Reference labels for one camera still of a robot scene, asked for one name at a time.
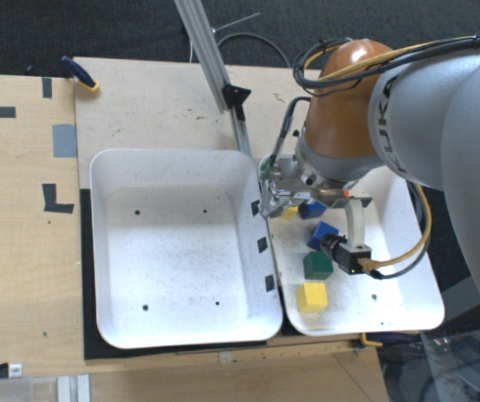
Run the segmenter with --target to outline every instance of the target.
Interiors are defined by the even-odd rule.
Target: green block
[[[327,280],[333,273],[333,262],[321,251],[312,251],[303,258],[306,280]]]

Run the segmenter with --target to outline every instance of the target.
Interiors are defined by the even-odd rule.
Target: blue block
[[[318,201],[313,204],[303,203],[299,206],[299,214],[303,220],[319,218],[325,210],[327,210],[327,207]]]
[[[320,221],[314,231],[310,234],[307,246],[315,251],[320,251],[320,241],[327,234],[338,235],[338,229],[334,228],[330,224]]]

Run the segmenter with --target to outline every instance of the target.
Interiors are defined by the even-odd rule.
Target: yellow cube
[[[298,206],[288,207],[286,210],[284,210],[284,212],[279,217],[284,220],[290,220],[297,214],[298,211],[299,211]]]
[[[296,289],[296,301],[299,312],[320,312],[329,304],[325,284],[303,283]]]

